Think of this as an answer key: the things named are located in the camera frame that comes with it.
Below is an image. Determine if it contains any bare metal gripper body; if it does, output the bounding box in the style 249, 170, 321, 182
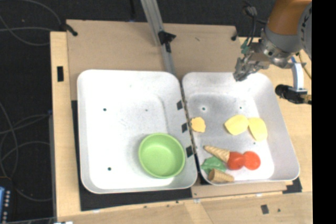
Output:
241, 42, 294, 69

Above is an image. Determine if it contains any white plastic tray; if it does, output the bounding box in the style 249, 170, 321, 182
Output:
181, 71, 301, 187
76, 69, 198, 195

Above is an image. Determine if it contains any yellow potato chip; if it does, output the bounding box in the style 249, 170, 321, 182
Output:
247, 117, 269, 143
224, 114, 250, 136

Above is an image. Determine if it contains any thin black and white rod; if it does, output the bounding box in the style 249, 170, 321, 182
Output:
180, 86, 198, 158

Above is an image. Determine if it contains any yellow biscuit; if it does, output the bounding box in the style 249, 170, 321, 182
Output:
190, 116, 207, 133

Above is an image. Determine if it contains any tan ice cream cone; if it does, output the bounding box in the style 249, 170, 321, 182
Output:
203, 145, 231, 163
208, 168, 235, 184

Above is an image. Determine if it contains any green ice cream scoop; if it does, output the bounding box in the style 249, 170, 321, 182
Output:
201, 156, 228, 176

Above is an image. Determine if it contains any green bowl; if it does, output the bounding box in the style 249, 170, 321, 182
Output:
138, 132, 186, 179

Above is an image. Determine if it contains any brown cardboard board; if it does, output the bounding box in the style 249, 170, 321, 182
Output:
65, 19, 295, 199

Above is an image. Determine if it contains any black cylinder on white bracket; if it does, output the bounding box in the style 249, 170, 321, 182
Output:
275, 61, 312, 105

